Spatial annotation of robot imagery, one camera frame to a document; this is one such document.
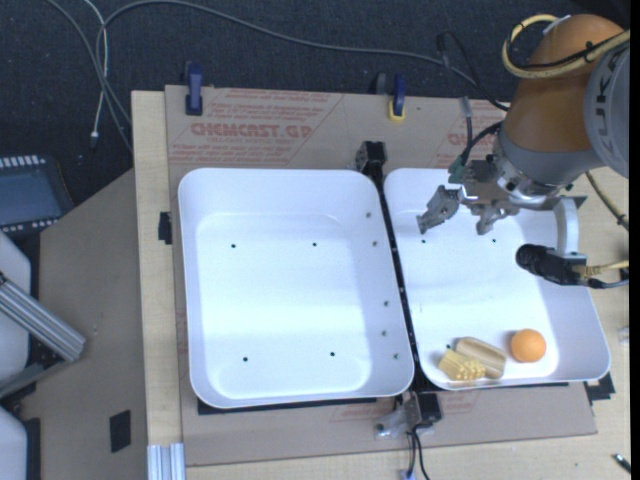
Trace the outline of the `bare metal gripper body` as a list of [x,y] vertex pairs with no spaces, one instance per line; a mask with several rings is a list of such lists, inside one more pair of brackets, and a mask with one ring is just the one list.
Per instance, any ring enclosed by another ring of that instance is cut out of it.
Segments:
[[463,170],[458,201],[476,216],[509,216],[521,208],[540,209],[560,188],[541,184],[508,160],[472,160]]

